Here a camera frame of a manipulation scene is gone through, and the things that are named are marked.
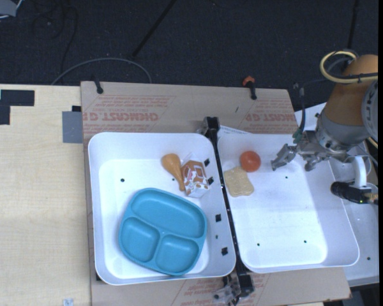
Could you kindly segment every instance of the small milk carton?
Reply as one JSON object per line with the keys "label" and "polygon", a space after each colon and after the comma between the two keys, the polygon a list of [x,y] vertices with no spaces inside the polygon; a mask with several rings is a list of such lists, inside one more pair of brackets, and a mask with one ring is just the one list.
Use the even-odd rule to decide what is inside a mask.
{"label": "small milk carton", "polygon": [[189,197],[202,197],[209,190],[204,164],[190,153],[181,166],[186,195]]}

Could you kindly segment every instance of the blue plastic plate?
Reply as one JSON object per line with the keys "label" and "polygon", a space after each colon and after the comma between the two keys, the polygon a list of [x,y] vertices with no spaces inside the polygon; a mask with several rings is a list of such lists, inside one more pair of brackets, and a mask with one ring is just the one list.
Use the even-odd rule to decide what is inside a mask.
{"label": "blue plastic plate", "polygon": [[199,259],[207,219],[192,202],[155,188],[138,191],[119,228],[119,246],[130,260],[170,275],[189,272]]}

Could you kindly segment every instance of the bread slice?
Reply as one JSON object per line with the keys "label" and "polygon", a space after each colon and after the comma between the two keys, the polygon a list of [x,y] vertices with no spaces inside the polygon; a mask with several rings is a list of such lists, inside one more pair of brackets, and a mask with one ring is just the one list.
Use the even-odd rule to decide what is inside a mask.
{"label": "bread slice", "polygon": [[248,196],[254,192],[253,184],[240,166],[224,172],[224,181],[232,197]]}

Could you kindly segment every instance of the red tomato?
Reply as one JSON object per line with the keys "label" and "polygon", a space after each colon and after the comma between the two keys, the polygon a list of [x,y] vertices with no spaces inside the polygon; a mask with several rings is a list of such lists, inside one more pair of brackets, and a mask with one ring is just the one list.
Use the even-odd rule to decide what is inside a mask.
{"label": "red tomato", "polygon": [[240,155],[241,167],[247,172],[254,172],[260,168],[261,158],[252,150],[248,150]]}

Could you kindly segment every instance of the black clamp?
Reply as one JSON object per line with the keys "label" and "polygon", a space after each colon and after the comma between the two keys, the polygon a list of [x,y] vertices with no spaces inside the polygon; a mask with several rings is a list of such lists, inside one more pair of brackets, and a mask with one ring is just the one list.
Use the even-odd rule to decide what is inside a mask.
{"label": "black clamp", "polygon": [[243,86],[244,87],[247,87],[250,89],[250,92],[251,92],[251,99],[254,99],[256,100],[257,99],[257,96],[255,95],[255,86],[254,86],[254,83],[255,83],[255,79],[251,76],[247,76],[244,80],[243,80]]}
{"label": "black clamp", "polygon": [[96,92],[98,94],[102,94],[103,93],[103,88],[101,87],[100,81],[94,75],[91,76],[91,80],[95,83]]}

